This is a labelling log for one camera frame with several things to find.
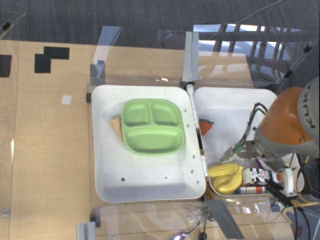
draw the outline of wooden surface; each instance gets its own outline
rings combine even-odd
[[[18,42],[0,40],[0,55],[11,56],[11,74],[0,77],[0,213],[11,207],[13,145],[15,139],[18,80]],[[9,237],[10,218],[0,217],[0,239]]]
[[[34,73],[35,54],[43,54],[44,46],[68,47],[70,58],[52,59],[50,74]],[[133,210],[127,206],[119,213],[119,206],[104,203],[97,196],[94,178],[90,176],[92,135],[90,128],[88,131],[90,106],[86,103],[90,64],[97,47],[39,42],[19,42],[17,47],[18,54],[13,54],[19,72],[16,120],[12,121],[15,149],[11,204],[8,204],[11,216],[0,220],[0,239],[6,240],[8,236],[10,240],[76,239],[77,223],[87,223],[95,206],[104,206],[107,211],[101,217],[103,227],[97,230],[99,240],[108,239],[111,234],[119,240],[170,239],[192,227],[192,223],[186,224],[185,213],[172,208],[173,202],[155,204],[156,213],[146,210],[149,206],[144,203]],[[106,62],[107,81],[112,74],[121,72],[118,83],[132,84],[132,80],[146,76],[148,68],[152,68],[150,81],[160,70],[161,79],[172,79],[169,84],[175,85],[182,72],[183,56],[180,50],[113,48]],[[0,80],[5,88],[4,82],[12,81]],[[62,104],[64,95],[72,96],[70,105]],[[180,214],[181,220],[177,222],[180,224],[170,220],[176,212]],[[250,214],[232,211],[232,214],[247,239],[292,239],[290,225],[282,216],[268,211]],[[157,229],[156,222],[149,223],[146,219],[149,216],[166,223],[162,230]],[[208,239],[224,239],[216,222],[208,223],[207,233]]]

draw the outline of label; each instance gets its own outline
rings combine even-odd
[[[264,186],[242,186],[239,187],[235,193],[237,194],[264,194],[266,193],[266,188]]]

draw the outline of green plate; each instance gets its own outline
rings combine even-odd
[[[126,147],[135,154],[164,155],[185,145],[185,132],[178,108],[163,99],[135,99],[121,114]]]

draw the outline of black tape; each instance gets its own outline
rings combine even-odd
[[[10,27],[11,27],[11,23],[8,21],[2,26],[2,29],[4,31],[7,31]]]
[[[0,55],[0,78],[8,78],[11,71],[11,55]]]
[[[44,54],[50,55],[51,59],[69,60],[69,48],[65,47],[44,47]]]
[[[34,73],[51,73],[51,56],[48,54],[35,54]]]

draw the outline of toy banana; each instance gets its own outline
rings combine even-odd
[[[223,176],[219,176],[216,177],[213,180],[213,189],[217,190],[220,186],[228,184],[231,181],[232,176],[231,175],[223,175]]]
[[[235,174],[239,170],[239,165],[235,162],[212,166],[208,169],[210,177],[219,177],[223,175]]]
[[[243,167],[239,166],[238,171],[231,177],[230,181],[219,186],[216,190],[222,195],[230,195],[235,192],[242,182],[242,169]]]

